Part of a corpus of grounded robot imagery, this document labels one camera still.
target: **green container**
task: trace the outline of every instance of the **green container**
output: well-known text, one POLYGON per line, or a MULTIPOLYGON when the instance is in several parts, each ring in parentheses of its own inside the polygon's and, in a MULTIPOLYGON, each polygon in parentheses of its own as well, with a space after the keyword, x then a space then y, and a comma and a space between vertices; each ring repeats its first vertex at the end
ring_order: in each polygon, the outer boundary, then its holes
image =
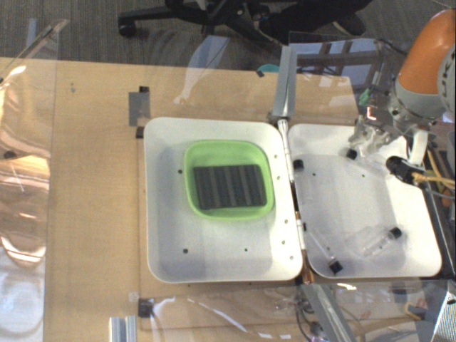
POLYGON ((274 188, 269 162, 260 147, 250 142, 237 140, 201 140, 185 151, 184 176, 187 196, 192 209, 201 217, 213 220, 257 219, 269 213, 274 206, 274 188), (200 209, 194 167, 258 165, 263 177, 266 204, 260 207, 233 207, 200 209))

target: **chair wheel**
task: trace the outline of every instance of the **chair wheel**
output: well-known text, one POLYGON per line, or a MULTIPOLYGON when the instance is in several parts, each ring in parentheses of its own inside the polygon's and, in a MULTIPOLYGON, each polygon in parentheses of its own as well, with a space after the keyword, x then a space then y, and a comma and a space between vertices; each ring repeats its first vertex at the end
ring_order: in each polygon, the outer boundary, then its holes
POLYGON ((119 34, 126 38, 131 38, 136 34, 135 22, 119 24, 119 34))

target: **office chair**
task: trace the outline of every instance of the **office chair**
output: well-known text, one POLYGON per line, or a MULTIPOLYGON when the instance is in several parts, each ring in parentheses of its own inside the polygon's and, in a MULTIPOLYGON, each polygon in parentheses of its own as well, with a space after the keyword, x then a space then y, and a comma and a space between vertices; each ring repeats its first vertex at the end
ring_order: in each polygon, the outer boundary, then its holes
POLYGON ((136 21, 155 19, 181 19, 208 28, 226 25, 241 36, 253 41, 269 40, 259 33, 251 23, 241 16, 247 9, 252 20, 258 21, 269 14, 269 9, 261 3, 297 2, 318 0, 165 0, 166 6, 129 11, 119 14, 118 29, 124 37, 136 34, 136 21))

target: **gray carpet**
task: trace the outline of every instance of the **gray carpet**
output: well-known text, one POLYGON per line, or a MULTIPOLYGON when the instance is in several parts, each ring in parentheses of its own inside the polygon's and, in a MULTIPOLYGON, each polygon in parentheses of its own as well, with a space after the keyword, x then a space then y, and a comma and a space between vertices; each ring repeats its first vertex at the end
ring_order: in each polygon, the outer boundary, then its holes
MULTIPOLYGON (((455 6, 455 0, 437 0, 455 6)), ((60 59, 139 64, 185 64, 201 41, 200 27, 175 19, 140 22, 132 39, 117 31, 121 11, 162 6, 164 0, 0 0, 0 56, 15 56, 25 46, 31 19, 39 31, 54 19, 69 19, 61 34, 60 59)), ((280 4, 272 6, 278 10, 280 4)), ((361 12, 369 37, 413 41, 443 6, 431 0, 374 0, 361 12)), ((323 33, 336 33, 332 26, 323 33)), ((217 34, 235 36, 228 28, 217 34)))

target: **white tray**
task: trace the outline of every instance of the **white tray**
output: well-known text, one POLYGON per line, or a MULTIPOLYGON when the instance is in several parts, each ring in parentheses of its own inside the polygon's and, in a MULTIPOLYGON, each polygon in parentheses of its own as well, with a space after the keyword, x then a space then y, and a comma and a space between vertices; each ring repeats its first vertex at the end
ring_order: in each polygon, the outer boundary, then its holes
POLYGON ((279 132, 265 123, 158 118, 145 128, 147 259, 170 283, 278 281, 294 278, 302 253, 279 132), (185 192, 185 150, 198 140, 243 140, 266 154, 273 210, 261 219, 214 221, 191 209, 185 192))
POLYGON ((343 270, 334 275, 327 259, 305 234, 313 269, 327 278, 384 278, 433 276, 442 259, 422 192, 389 175, 385 161, 406 157, 403 138, 367 159, 349 160, 352 127, 295 125, 289 139, 293 159, 304 161, 296 174, 301 217, 309 229, 331 245, 343 270), (397 226, 403 236, 372 259, 362 258, 353 246, 354 234, 366 226, 397 226))

